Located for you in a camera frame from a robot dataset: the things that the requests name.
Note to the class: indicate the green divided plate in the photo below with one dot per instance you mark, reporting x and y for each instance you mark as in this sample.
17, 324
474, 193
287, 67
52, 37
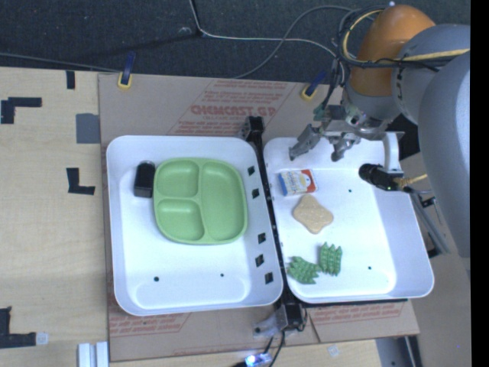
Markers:
199, 201

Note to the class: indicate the white plastic tray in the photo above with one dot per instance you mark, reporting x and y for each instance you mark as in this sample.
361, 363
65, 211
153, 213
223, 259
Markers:
374, 235
183, 281

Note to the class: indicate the beige biscuit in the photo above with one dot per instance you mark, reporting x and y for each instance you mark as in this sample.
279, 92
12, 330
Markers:
312, 213

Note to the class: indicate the brown cardboard board red print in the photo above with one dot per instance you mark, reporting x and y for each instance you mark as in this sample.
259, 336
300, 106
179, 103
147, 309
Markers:
160, 101

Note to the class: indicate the black cylinder on white bracket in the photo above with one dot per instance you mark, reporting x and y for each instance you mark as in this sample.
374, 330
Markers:
378, 174

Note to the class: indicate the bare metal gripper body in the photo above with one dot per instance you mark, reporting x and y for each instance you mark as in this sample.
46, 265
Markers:
349, 125

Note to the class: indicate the thin black rod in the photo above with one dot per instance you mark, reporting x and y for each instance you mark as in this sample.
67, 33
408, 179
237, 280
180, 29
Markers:
270, 208

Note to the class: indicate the small black bottle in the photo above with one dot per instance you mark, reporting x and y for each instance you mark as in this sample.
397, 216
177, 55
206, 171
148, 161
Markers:
143, 180

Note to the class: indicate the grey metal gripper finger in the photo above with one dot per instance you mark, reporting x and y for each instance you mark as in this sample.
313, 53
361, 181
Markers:
342, 148
303, 143

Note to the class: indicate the blue red white carton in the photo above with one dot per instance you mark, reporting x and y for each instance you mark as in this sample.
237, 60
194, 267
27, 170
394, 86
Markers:
298, 182

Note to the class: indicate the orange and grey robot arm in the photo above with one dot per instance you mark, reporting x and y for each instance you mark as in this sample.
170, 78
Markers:
439, 90

